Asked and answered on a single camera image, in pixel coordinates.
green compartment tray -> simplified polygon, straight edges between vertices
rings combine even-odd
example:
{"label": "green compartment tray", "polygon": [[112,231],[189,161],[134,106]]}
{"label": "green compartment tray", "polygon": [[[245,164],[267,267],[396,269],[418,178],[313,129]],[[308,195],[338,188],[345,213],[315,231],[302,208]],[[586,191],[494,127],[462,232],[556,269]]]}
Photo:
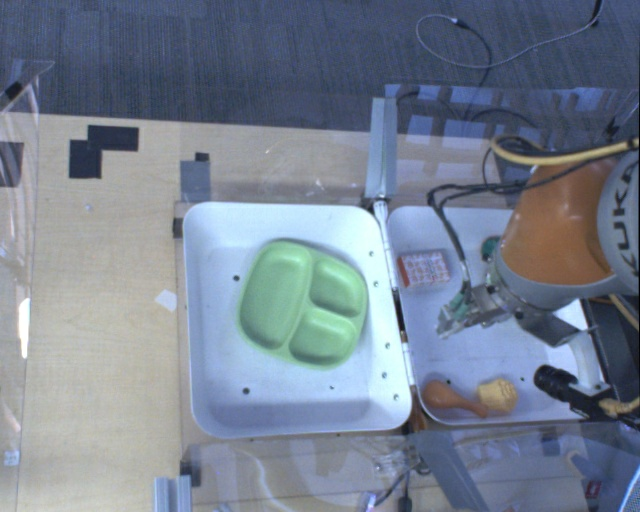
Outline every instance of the green compartment tray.
{"label": "green compartment tray", "polygon": [[353,353],[367,287],[349,264],[290,241],[256,256],[240,296],[238,326],[254,347],[303,366],[330,369]]}

